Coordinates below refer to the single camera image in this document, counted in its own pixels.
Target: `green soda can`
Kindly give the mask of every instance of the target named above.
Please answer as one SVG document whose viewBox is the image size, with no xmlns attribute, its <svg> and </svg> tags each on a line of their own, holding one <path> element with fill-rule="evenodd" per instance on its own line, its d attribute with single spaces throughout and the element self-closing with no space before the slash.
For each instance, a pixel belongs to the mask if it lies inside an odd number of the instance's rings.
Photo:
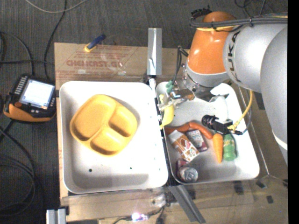
<svg viewBox="0 0 299 224">
<path fill-rule="evenodd" d="M 234 137 L 231 134 L 226 134 L 223 136 L 223 159 L 232 161 L 236 157 Z"/>
</svg>

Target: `yellow plate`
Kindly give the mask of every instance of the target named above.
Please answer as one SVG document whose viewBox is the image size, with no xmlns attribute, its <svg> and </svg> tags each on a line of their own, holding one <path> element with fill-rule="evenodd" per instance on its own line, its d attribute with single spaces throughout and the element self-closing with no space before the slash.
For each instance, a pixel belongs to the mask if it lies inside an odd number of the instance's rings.
<svg viewBox="0 0 299 224">
<path fill-rule="evenodd" d="M 109 156 L 123 150 L 136 129 L 135 115 L 115 99 L 101 94 L 89 98 L 70 122 L 70 132 L 77 141 Z"/>
</svg>

